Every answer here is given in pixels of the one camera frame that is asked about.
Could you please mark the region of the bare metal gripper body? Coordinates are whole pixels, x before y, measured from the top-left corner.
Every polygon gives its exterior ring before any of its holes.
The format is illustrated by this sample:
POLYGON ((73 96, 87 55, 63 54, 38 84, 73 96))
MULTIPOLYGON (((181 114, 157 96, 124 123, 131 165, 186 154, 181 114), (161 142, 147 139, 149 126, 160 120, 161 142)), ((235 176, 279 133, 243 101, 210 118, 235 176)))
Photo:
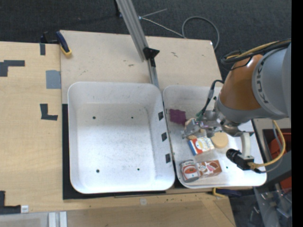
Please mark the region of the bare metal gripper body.
POLYGON ((239 123, 229 121, 221 112, 206 110, 204 113, 197 113, 196 120, 200 125, 214 126, 214 133, 225 132, 232 137, 238 137, 240 130, 239 123))

